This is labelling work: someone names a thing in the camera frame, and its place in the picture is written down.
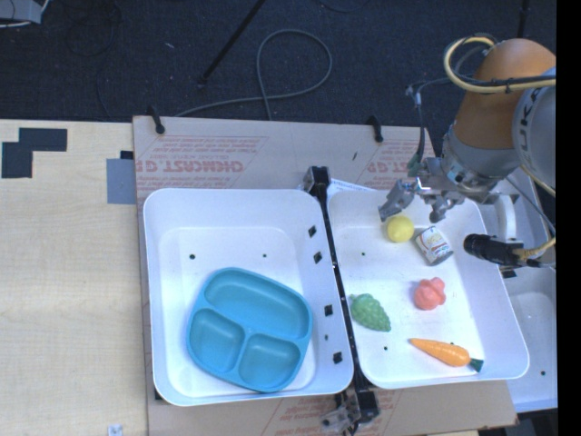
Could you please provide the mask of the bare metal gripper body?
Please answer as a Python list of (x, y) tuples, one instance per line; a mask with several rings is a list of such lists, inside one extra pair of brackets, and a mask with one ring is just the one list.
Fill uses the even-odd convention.
[(417, 178), (425, 195), (440, 195), (458, 202), (468, 198), (484, 203), (498, 183), (496, 177), (478, 173), (454, 157), (426, 158), (419, 166)]

